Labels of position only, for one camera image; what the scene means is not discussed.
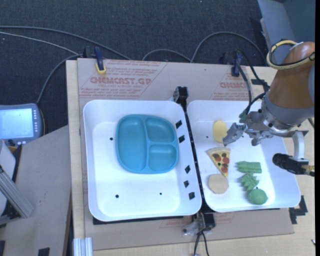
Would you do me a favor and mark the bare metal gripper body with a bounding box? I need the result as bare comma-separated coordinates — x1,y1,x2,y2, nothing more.
243,109,302,141

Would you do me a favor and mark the yellow oval toy chip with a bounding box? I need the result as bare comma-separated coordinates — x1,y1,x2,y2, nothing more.
212,119,229,144

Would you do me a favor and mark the toy pizza slice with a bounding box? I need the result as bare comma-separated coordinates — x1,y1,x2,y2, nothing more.
205,146,232,179

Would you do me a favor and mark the green toy asparagus bundle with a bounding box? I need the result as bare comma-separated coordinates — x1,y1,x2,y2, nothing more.
235,160,263,174

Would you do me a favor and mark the green toy lettuce leaf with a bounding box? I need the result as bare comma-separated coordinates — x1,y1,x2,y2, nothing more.
240,172,259,192

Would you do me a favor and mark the thin black and white rod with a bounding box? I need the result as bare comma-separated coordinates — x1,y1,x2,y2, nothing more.
183,101,206,214

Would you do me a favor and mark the white plastic tray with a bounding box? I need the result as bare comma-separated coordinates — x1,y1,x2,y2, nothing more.
82,99,203,222
186,99,302,214

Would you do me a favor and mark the tan round biscuit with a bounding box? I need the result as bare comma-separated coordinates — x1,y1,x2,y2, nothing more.
207,173,230,195

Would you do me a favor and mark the green round toy vegetable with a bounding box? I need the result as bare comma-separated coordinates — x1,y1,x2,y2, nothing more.
247,187,269,206

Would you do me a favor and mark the brown cardboard board red print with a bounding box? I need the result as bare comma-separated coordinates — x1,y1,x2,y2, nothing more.
76,57,296,251

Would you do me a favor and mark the blue divided plate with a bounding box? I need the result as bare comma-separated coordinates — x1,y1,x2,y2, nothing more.
115,114,180,175

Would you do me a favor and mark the black cylinder on white bracket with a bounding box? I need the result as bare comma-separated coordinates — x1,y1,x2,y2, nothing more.
271,129,311,176

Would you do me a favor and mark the black block with thin wires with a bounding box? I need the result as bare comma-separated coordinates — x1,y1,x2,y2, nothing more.
172,85,189,105
181,211,216,237

